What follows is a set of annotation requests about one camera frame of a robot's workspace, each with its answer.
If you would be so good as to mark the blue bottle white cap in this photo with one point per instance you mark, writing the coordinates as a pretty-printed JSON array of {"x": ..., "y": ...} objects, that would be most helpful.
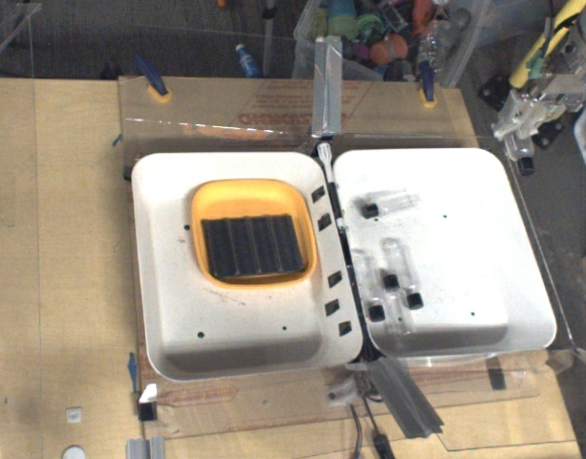
[{"x": 247, "y": 60}]

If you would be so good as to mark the clear plastic bin of toys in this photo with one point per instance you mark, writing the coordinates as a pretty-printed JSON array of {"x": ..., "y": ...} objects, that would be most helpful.
[{"x": 383, "y": 22}]

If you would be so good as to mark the black ribbed insert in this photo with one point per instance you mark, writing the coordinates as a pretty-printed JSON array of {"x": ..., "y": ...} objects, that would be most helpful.
[{"x": 252, "y": 246}]

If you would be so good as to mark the yellow bowl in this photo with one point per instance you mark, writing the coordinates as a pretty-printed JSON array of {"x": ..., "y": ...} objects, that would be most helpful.
[{"x": 249, "y": 196}]

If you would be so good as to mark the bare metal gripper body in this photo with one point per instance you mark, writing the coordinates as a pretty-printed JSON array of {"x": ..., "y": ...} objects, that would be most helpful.
[{"x": 567, "y": 72}]

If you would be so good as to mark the white plastic tray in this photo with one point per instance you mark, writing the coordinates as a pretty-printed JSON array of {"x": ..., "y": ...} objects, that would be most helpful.
[
  {"x": 464, "y": 256},
  {"x": 254, "y": 323}
]

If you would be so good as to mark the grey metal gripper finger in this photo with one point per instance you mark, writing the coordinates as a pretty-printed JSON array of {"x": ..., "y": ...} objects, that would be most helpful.
[
  {"x": 543, "y": 116},
  {"x": 512, "y": 113}
]

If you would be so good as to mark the clear bottle black cap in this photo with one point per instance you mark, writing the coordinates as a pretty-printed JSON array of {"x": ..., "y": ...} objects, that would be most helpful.
[
  {"x": 391, "y": 281},
  {"x": 369, "y": 210},
  {"x": 414, "y": 300},
  {"x": 376, "y": 312},
  {"x": 526, "y": 165}
]

